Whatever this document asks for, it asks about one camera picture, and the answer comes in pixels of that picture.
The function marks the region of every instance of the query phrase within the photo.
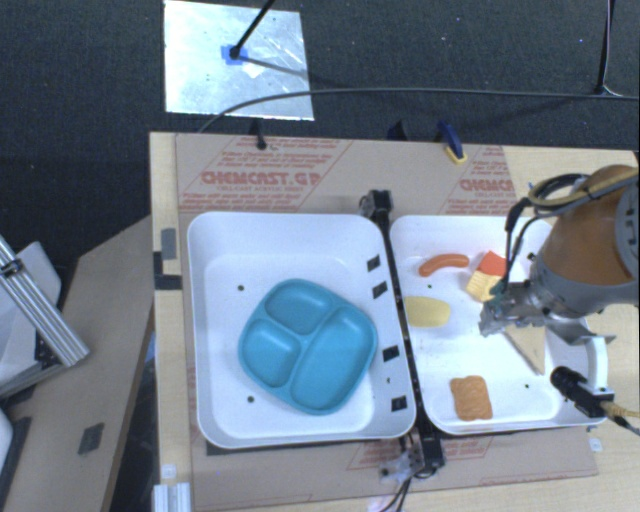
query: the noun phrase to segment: orange sausage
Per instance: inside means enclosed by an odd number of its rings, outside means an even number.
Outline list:
[[[418,274],[422,277],[429,277],[436,270],[444,267],[464,268],[469,266],[469,258],[464,254],[439,254],[426,261],[418,269]]]

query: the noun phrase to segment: black connector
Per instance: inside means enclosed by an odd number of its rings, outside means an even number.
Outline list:
[[[607,414],[600,406],[602,402],[613,402],[613,393],[594,394],[583,384],[587,379],[581,373],[566,366],[559,366],[551,374],[551,384],[560,391],[562,396],[574,402],[576,409],[589,418],[604,418]]]

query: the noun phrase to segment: white tray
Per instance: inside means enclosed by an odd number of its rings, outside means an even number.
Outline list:
[[[471,298],[465,286],[486,251],[504,256],[504,222],[502,217],[407,216],[392,225],[403,297],[432,297],[451,306],[446,325],[409,329],[426,412],[438,428],[454,435],[599,423],[602,420],[588,418],[565,402],[549,377],[554,368],[566,365],[583,375],[597,373],[606,382],[604,341],[591,347],[572,347],[547,332],[546,374],[536,375],[504,335],[484,338],[479,332],[481,304]],[[527,230],[512,280],[528,276],[526,256],[537,252],[550,229],[538,221]],[[469,268],[445,268],[428,278],[418,275],[418,267],[426,259],[444,253],[468,256]],[[487,382],[493,408],[490,420],[466,422],[456,415],[449,382],[469,375],[480,375]]]
[[[355,215],[210,212],[193,220],[188,252],[200,429],[225,448],[399,437],[415,419],[402,332],[379,229]],[[380,265],[369,270],[378,257]],[[267,292],[312,281],[364,311],[378,332],[373,363],[350,400],[327,416],[294,409],[245,374],[238,340]],[[373,298],[373,288],[387,291]],[[398,356],[383,361],[383,351]],[[392,412],[392,401],[406,407]]]

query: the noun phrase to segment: blue bowl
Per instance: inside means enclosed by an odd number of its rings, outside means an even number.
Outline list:
[[[240,337],[244,371],[264,389],[309,414],[349,400],[375,354],[376,328],[358,308],[302,279],[279,283]]]

